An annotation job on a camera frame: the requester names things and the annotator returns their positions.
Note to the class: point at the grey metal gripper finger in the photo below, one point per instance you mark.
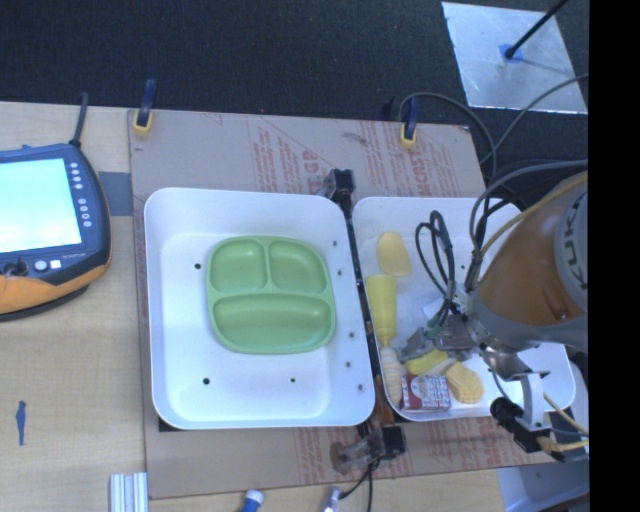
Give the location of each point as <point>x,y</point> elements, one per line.
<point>460,355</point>
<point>415,345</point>

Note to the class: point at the yellow squeeze bottle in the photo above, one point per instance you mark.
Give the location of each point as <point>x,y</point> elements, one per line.
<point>382,300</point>

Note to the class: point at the brown cardboard board red print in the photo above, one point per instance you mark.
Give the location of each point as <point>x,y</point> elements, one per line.
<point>200,150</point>

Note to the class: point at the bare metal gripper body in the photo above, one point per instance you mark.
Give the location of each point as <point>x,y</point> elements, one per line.
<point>456,334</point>

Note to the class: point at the black cylinder on white bracket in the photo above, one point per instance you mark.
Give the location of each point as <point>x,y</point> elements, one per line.
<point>525,425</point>

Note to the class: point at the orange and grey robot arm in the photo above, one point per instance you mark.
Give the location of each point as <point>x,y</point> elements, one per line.
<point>530,280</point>

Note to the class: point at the thin black rod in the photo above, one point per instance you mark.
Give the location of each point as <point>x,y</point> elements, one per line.
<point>361,295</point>

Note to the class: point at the yellow toy corn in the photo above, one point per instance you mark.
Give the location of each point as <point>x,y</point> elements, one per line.
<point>425,362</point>

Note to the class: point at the yellow ribbed toy shell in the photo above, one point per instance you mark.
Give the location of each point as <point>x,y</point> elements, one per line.
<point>466,384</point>

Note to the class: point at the blue and white cylinder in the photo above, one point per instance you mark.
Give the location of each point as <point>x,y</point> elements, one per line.
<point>253,501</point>

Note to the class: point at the cream ribbed toy bread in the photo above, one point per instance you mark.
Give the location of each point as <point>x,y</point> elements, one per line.
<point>391,372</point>

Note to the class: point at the green divided plate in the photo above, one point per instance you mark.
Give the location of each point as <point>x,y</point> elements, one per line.
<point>270,315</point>

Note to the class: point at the white plastic tray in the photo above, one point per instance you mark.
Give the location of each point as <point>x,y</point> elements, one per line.
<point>550,380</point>
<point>180,350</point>

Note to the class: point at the pale yellow oval toy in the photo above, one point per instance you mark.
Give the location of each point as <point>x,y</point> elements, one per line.
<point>394,254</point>

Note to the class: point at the red and white carton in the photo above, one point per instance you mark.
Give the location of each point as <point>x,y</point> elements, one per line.
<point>425,394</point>

